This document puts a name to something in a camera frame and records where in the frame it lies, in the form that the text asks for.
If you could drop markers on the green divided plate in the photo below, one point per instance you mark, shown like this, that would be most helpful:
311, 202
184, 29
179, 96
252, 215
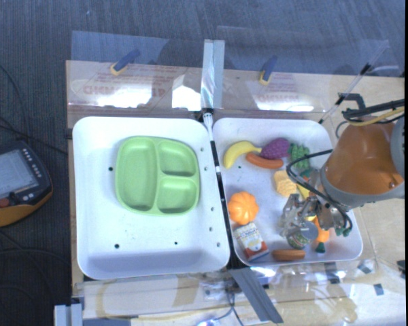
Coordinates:
139, 175

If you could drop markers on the white plastic tray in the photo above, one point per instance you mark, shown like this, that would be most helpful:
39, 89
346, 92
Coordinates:
258, 182
149, 243

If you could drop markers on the green broccoli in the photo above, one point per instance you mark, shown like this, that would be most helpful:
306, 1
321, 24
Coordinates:
299, 153

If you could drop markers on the yellow corn cob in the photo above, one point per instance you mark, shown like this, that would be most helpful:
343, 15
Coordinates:
285, 183

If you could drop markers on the small can green red label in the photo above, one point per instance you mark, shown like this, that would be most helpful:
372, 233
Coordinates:
301, 238

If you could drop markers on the orange sausage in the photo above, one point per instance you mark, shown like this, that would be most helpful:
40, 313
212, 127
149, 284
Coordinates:
263, 161

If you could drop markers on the purple grapes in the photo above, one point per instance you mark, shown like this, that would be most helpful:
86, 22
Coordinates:
275, 148

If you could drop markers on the brown hot dog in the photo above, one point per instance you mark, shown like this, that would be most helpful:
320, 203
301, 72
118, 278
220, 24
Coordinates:
288, 255

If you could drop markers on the orange carrot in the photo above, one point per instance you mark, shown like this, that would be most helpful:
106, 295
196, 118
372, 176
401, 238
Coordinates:
322, 235

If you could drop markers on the orange pumpkin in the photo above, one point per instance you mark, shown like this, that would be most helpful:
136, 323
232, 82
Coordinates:
243, 207

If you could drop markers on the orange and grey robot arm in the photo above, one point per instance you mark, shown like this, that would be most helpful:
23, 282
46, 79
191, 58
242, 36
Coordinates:
360, 158

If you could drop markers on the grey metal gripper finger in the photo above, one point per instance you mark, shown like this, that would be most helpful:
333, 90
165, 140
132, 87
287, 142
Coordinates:
292, 209
328, 219

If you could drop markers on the yellow banana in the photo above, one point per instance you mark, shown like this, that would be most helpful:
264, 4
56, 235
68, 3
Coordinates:
234, 149

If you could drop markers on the white and orange carton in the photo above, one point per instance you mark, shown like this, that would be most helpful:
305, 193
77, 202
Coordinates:
251, 241

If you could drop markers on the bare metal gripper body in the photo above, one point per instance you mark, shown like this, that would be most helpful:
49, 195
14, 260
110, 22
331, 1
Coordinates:
314, 207

